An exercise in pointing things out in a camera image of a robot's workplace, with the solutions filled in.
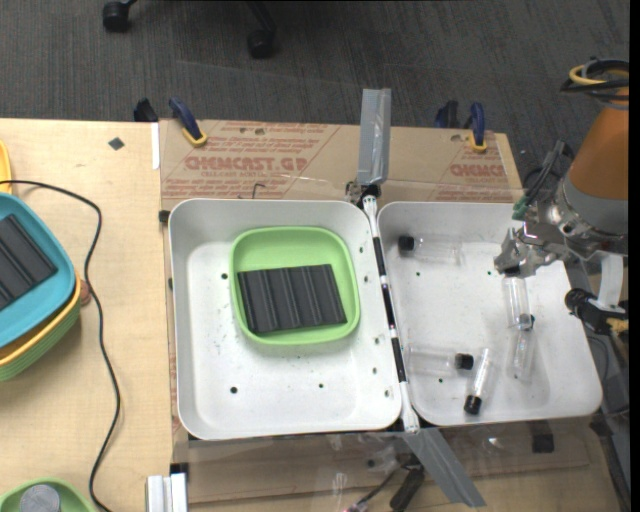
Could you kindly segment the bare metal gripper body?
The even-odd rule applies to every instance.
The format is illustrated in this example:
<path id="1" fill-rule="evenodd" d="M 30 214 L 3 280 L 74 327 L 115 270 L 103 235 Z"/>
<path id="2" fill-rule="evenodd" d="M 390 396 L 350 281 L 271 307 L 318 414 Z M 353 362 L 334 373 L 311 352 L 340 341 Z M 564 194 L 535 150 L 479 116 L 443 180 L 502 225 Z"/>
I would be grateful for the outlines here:
<path id="1" fill-rule="evenodd" d="M 524 214 L 522 241 L 555 259 L 590 260 L 601 254 L 628 256 L 628 235 L 590 224 L 565 197 L 536 201 Z"/>

